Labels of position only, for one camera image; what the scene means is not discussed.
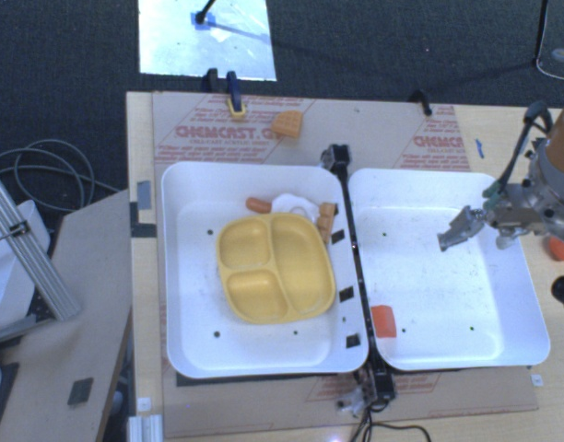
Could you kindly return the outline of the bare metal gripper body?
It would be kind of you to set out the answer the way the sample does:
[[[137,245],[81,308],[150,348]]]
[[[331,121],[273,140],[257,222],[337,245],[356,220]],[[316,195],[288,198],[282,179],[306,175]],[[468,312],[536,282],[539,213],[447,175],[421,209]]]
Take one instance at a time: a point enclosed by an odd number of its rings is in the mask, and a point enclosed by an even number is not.
[[[496,245],[507,249],[524,235],[555,237],[564,242],[564,200],[536,182],[494,182],[482,193],[484,220],[498,230]]]

